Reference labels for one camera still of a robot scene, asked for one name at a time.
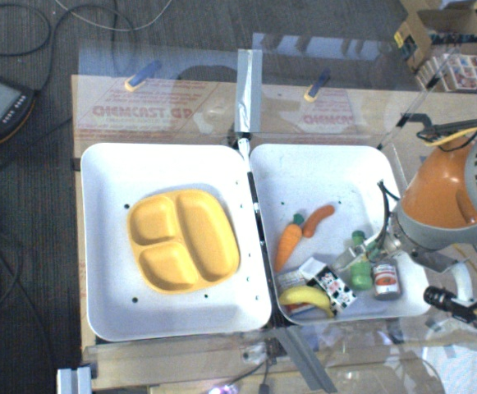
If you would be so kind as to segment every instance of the yellow plate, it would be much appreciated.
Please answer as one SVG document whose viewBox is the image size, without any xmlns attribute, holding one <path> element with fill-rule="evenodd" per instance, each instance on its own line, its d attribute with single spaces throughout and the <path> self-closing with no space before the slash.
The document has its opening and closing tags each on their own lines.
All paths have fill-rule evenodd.
<svg viewBox="0 0 477 394">
<path fill-rule="evenodd" d="M 206 191 L 177 190 L 142 199 L 129 211 L 127 226 L 138 268 L 156 291 L 197 291 L 238 269 L 231 224 Z"/>
</svg>

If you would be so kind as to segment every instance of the white object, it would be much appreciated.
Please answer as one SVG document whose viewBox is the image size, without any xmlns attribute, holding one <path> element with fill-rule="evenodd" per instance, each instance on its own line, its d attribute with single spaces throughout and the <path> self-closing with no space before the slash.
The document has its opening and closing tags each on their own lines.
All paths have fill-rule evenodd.
<svg viewBox="0 0 477 394">
<path fill-rule="evenodd" d="M 353 244 L 351 233 L 362 230 L 367 237 L 383 225 L 383 196 L 377 183 L 398 195 L 391 165 L 385 155 L 367 146 L 262 144 L 251 154 L 260 212 L 269 257 L 274 261 L 278 238 L 293 214 L 307 218 L 316 208 L 332 204 L 336 211 L 324 219 L 312 238 L 303 238 L 282 272 L 298 268 L 309 257 L 325 263 Z M 390 209 L 395 203 L 390 200 Z M 357 291 L 357 301 L 338 314 L 335 321 L 395 318 L 425 313 L 429 305 L 423 294 L 428 287 L 425 270 L 407 254 L 396 257 L 402 296 L 376 300 L 373 291 Z M 349 274 L 341 277 L 349 286 Z M 322 311 L 313 309 L 287 317 L 301 325 L 321 323 Z"/>
<path fill-rule="evenodd" d="M 87 314 L 108 341 L 246 332 L 269 320 L 265 278 L 245 164 L 225 146 L 95 144 L 81 159 Z M 241 254 L 225 282 L 164 295 L 144 282 L 126 229 L 128 206 L 157 193 L 199 188 L 222 204 Z"/>
</svg>

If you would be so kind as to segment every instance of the yellow banana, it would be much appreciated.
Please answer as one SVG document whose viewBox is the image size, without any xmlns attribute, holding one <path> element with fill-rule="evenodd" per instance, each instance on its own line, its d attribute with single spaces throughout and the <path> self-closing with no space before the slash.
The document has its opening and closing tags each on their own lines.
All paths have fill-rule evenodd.
<svg viewBox="0 0 477 394">
<path fill-rule="evenodd" d="M 329 296 L 323 290 L 313 286 L 294 286 L 286 289 L 278 297 L 280 305 L 293 304 L 312 304 L 317 308 L 323 309 L 329 318 L 334 314 L 331 310 L 331 301 Z"/>
</svg>

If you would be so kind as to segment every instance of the orange carrot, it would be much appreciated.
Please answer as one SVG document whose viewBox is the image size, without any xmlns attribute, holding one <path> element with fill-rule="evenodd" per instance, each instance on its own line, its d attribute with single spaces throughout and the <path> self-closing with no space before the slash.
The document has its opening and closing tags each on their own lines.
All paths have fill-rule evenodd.
<svg viewBox="0 0 477 394">
<path fill-rule="evenodd" d="M 300 227 L 304 218 L 300 214 L 293 216 L 293 222 L 286 226 L 278 241 L 277 256 L 274 260 L 274 271 L 280 272 L 287 262 L 293 250 L 302 239 L 302 228 Z"/>
<path fill-rule="evenodd" d="M 302 229 L 302 235 L 306 238 L 313 236 L 319 223 L 334 213 L 335 208 L 331 204 L 326 204 L 325 206 L 317 208 L 308 217 L 307 221 L 305 221 L 304 227 Z"/>
</svg>

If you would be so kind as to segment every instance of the tomato can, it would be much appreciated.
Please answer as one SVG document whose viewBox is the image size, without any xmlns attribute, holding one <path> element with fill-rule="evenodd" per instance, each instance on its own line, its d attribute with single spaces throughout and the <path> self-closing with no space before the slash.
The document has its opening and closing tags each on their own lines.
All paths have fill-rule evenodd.
<svg viewBox="0 0 477 394">
<path fill-rule="evenodd" d="M 378 300 L 395 300 L 401 295 L 401 283 L 395 259 L 384 259 L 372 269 L 374 292 Z"/>
</svg>

